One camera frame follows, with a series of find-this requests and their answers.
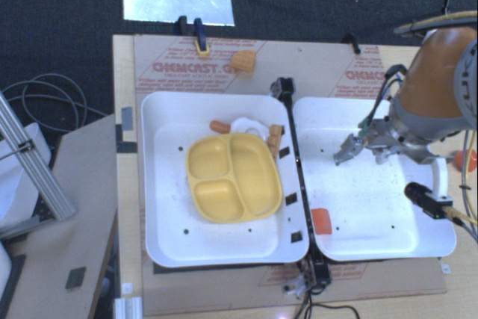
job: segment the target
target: yellow divided plate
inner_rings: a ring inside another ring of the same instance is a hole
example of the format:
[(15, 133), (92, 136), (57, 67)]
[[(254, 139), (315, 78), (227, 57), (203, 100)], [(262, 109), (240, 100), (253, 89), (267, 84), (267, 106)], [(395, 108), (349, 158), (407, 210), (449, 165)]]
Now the yellow divided plate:
[(198, 140), (187, 151), (186, 167), (194, 203), (213, 222), (258, 220), (282, 203), (276, 164), (266, 143), (252, 134)]

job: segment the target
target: yellow plate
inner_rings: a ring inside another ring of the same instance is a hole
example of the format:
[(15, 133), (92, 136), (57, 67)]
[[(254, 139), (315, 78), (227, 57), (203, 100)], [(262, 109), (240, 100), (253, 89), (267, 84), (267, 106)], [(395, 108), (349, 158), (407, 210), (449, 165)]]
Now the yellow plate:
[(252, 134), (196, 141), (187, 151), (186, 168), (194, 204), (213, 222), (257, 220), (282, 203), (276, 164), (266, 143)]

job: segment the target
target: blue clamp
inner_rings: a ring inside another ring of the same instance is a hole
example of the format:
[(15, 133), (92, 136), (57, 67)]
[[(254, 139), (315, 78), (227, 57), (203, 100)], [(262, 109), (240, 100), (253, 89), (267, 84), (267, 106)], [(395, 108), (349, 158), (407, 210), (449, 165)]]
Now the blue clamp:
[(197, 53), (207, 55), (209, 53), (209, 46), (206, 43), (206, 33), (200, 18), (194, 20), (194, 35), (197, 37), (197, 39), (194, 40)]

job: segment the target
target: white tray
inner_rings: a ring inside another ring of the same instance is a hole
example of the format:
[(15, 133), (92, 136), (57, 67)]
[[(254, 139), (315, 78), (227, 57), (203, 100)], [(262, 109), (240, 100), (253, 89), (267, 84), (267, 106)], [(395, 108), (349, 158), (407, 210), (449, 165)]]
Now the white tray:
[[(211, 120), (230, 123), (249, 117), (283, 125), (281, 148), (290, 154), (276, 160), (284, 194), (279, 210), (264, 219), (219, 224), (196, 210), (187, 182), (185, 156), (196, 140), (214, 133)], [(309, 242), (294, 160), (287, 111), (269, 96), (203, 93), (152, 93), (141, 108), (146, 198), (146, 249), (165, 267), (213, 264), (264, 264), (298, 261)], [(296, 194), (297, 201), (285, 204)]]
[[(456, 245), (453, 224), (428, 217), (403, 193), (411, 181), (432, 188), (430, 165), (404, 155), (377, 165), (367, 149), (335, 165), (333, 153), (372, 107), (370, 100), (321, 98), (294, 106), (310, 209), (327, 209), (332, 224), (331, 235), (315, 236), (317, 245), (336, 261), (449, 255)], [(387, 111), (383, 102), (376, 118)]]

